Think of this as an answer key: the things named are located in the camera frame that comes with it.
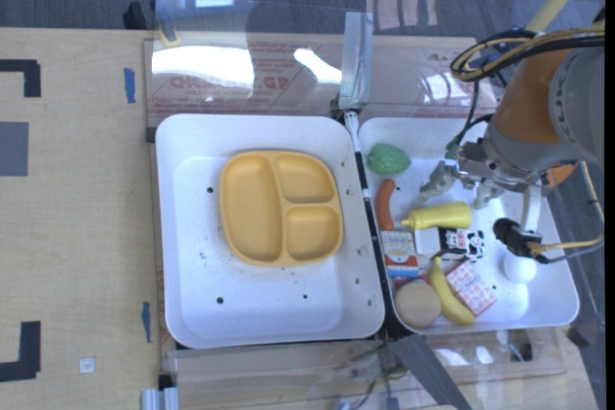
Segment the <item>pink box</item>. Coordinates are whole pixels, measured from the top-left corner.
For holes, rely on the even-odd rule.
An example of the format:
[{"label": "pink box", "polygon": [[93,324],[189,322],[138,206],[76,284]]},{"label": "pink box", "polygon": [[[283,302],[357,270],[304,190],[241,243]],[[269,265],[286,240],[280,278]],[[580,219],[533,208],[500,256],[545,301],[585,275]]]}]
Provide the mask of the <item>pink box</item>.
[{"label": "pink box", "polygon": [[475,316],[478,316],[497,298],[481,279],[469,261],[464,261],[447,275],[446,280],[456,298],[463,302]]}]

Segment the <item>banana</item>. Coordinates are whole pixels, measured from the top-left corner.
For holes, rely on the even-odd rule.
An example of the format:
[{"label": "banana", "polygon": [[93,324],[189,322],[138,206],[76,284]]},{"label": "banana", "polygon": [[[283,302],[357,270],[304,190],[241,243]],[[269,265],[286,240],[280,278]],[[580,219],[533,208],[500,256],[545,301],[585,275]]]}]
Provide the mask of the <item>banana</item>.
[{"label": "banana", "polygon": [[442,271],[440,263],[442,258],[437,256],[433,259],[433,266],[430,271],[430,285],[440,298],[442,304],[442,314],[458,325],[473,325],[477,317],[472,311],[464,306],[451,292],[449,282]]}]

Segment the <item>round tan object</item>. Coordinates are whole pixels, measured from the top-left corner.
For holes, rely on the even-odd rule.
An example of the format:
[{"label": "round tan object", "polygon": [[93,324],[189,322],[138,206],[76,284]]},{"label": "round tan object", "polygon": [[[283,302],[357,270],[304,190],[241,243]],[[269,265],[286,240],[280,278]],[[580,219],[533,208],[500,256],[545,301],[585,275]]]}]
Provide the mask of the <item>round tan object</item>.
[{"label": "round tan object", "polygon": [[395,293],[394,304],[400,319],[414,328],[427,328],[442,312],[433,287],[418,279],[400,287]]}]

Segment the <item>white tray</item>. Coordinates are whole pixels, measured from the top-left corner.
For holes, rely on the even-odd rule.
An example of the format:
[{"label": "white tray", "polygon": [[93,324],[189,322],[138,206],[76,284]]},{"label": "white tray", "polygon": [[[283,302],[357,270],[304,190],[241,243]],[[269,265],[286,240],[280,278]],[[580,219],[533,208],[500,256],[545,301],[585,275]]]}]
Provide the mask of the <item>white tray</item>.
[{"label": "white tray", "polygon": [[[373,335],[384,320],[352,140],[331,118],[174,115],[156,133],[165,317],[193,348]],[[339,191],[344,239],[328,259],[261,267],[226,244],[218,180],[233,155],[286,149],[321,159]]]},{"label": "white tray", "polygon": [[[393,193],[390,203],[396,227],[404,229],[400,220],[404,219],[412,208],[454,200],[462,200],[471,205],[474,201],[475,192],[464,189],[460,182],[455,183],[445,194],[431,197],[426,202],[421,199],[419,190],[420,186],[429,180],[437,162],[444,158],[447,142],[463,128],[464,123],[464,120],[447,118],[372,118],[361,125],[359,142],[364,159],[376,143],[384,142],[403,149],[412,160],[407,170],[391,177],[400,188]],[[476,140],[483,132],[484,126],[476,126],[468,132],[466,138]],[[374,198],[384,177],[371,172],[366,161],[365,169],[370,193]],[[479,259],[474,267],[482,280],[494,289],[496,302],[478,315],[473,326],[458,326],[441,316],[432,326],[420,330],[422,333],[439,335],[563,326],[575,319],[578,314],[578,293],[567,261],[539,264],[536,277],[527,285],[513,283],[504,275],[503,258],[511,253],[495,238],[493,223],[501,217],[520,222],[522,204],[521,194],[505,192],[501,197],[489,202],[488,207],[473,209],[473,220],[469,229],[480,229],[485,235],[484,257]],[[538,231],[543,235],[543,243],[559,242],[546,199],[543,199]],[[433,238],[432,231],[417,231],[417,247],[427,238]],[[548,253],[551,257],[560,255],[561,250]]]}]

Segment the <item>wooden table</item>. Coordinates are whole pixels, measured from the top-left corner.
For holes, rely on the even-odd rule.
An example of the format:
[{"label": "wooden table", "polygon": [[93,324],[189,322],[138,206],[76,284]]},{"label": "wooden table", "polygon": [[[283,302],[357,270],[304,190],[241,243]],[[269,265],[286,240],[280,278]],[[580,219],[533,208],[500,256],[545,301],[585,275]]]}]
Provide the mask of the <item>wooden table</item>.
[{"label": "wooden table", "polygon": [[[152,37],[0,29],[0,59],[36,60],[41,71],[40,97],[24,97],[22,73],[0,72],[0,122],[13,130],[27,123],[28,136],[27,176],[0,176],[0,374],[25,364],[30,375],[0,382],[2,408],[133,409],[142,390],[158,386],[143,62]],[[36,330],[21,330],[28,322],[39,322],[39,368],[28,359]],[[592,408],[578,350],[562,333],[555,331],[564,374],[464,384],[462,393],[474,408]],[[405,405],[432,405],[425,392],[417,396],[423,390],[399,391]],[[331,408],[331,401],[278,407]]]}]

